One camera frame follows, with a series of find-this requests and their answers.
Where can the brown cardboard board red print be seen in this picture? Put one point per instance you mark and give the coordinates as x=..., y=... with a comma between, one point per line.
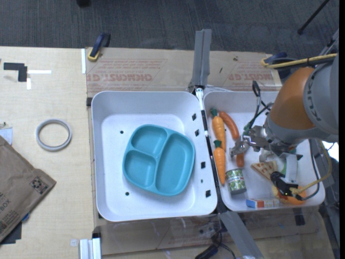
x=140, y=71

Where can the white plastic tray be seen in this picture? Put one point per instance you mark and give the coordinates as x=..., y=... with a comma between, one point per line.
x=113, y=193
x=258, y=190

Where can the pizza slice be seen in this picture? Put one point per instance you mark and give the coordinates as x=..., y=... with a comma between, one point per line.
x=264, y=169

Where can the long orange sausage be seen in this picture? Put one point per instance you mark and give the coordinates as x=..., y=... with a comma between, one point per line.
x=230, y=123

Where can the orange and yellow round toy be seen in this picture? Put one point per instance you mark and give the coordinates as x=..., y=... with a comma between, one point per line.
x=299, y=200

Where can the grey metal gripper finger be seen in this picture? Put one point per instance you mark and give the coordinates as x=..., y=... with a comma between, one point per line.
x=238, y=148
x=248, y=140

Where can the blue divided plate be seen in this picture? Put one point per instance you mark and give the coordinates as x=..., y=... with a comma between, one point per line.
x=172, y=160

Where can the orange and white carton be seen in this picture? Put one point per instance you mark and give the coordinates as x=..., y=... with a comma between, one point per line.
x=260, y=203

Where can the green can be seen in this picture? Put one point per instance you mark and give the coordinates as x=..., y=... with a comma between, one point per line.
x=236, y=181

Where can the short orange sausage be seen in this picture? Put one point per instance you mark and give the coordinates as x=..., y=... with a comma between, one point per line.
x=240, y=160

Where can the brown paper envelope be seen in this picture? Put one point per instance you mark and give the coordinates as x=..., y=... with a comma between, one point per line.
x=19, y=182

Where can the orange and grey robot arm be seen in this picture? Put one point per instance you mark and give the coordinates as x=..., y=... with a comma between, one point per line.
x=293, y=104

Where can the orange carrot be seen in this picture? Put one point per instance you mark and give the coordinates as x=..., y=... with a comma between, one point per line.
x=220, y=160
x=219, y=128

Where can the black cylinder on white bracket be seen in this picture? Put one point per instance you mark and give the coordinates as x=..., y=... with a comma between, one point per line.
x=281, y=183

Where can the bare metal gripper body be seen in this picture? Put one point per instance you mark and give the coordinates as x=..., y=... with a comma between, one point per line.
x=262, y=139

